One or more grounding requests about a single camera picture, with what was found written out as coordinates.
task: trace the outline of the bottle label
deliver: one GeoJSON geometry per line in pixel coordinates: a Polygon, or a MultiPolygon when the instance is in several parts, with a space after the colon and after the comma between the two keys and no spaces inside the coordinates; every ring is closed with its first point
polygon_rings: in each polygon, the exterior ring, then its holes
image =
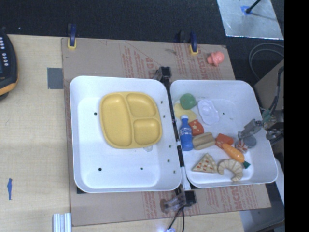
{"type": "Polygon", "coordinates": [[[180,128],[180,136],[181,135],[191,135],[192,134],[192,130],[191,128],[180,128]]]}

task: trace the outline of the black carpet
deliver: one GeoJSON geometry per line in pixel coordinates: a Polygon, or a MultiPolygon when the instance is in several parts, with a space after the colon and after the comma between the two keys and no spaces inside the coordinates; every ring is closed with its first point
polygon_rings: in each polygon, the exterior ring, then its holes
{"type": "MultiPolygon", "coordinates": [[[[271,0],[284,35],[284,0],[271,0]]],[[[197,35],[198,44],[226,45],[237,80],[257,82],[249,53],[258,44],[284,40],[227,37],[217,0],[0,0],[0,26],[7,34],[67,36],[68,23],[77,37],[173,42],[180,30],[197,35]]],[[[253,66],[262,78],[282,57],[257,54],[253,66]]]]}

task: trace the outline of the yellow toy food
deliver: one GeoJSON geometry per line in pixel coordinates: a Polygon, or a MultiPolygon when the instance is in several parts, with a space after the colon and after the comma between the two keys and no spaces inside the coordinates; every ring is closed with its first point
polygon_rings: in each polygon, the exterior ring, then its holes
{"type": "Polygon", "coordinates": [[[213,160],[212,156],[206,153],[203,158],[197,163],[192,171],[205,172],[205,173],[217,173],[218,166],[213,160]]]}
{"type": "Polygon", "coordinates": [[[239,181],[243,177],[242,167],[239,161],[235,159],[225,159],[221,161],[218,165],[218,173],[223,175],[225,168],[234,173],[235,176],[232,178],[232,181],[239,181]]]}
{"type": "Polygon", "coordinates": [[[229,144],[222,144],[222,149],[229,155],[230,158],[242,163],[245,168],[250,166],[250,164],[245,161],[244,155],[238,149],[229,144]]]}
{"type": "Polygon", "coordinates": [[[174,113],[175,113],[175,116],[179,119],[182,115],[188,115],[189,117],[188,123],[192,122],[193,120],[197,118],[197,115],[195,112],[193,112],[190,109],[189,110],[183,109],[180,103],[176,103],[174,105],[174,113]]]}

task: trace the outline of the blue tape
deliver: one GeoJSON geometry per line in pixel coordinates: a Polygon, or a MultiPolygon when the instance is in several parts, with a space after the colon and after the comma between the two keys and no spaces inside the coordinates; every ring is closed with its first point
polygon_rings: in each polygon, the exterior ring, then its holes
{"type": "Polygon", "coordinates": [[[9,178],[9,183],[8,183],[8,192],[9,192],[9,200],[11,200],[12,198],[12,179],[9,178]]]}
{"type": "Polygon", "coordinates": [[[246,12],[246,9],[249,9],[249,6],[241,6],[241,11],[245,14],[245,15],[250,15],[252,14],[252,11],[250,11],[249,13],[246,12]]]}

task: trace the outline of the toy bread roll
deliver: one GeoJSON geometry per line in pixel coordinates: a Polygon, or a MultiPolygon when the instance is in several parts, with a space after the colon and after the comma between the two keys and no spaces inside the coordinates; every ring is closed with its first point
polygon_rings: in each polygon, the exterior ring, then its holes
{"type": "Polygon", "coordinates": [[[201,150],[215,144],[215,139],[211,132],[206,132],[193,137],[193,147],[196,150],[201,150]]]}
{"type": "Polygon", "coordinates": [[[239,181],[241,180],[243,173],[242,173],[242,166],[239,161],[235,159],[225,159],[221,161],[218,165],[218,173],[223,175],[224,169],[227,168],[234,173],[234,177],[232,181],[239,181]]]}

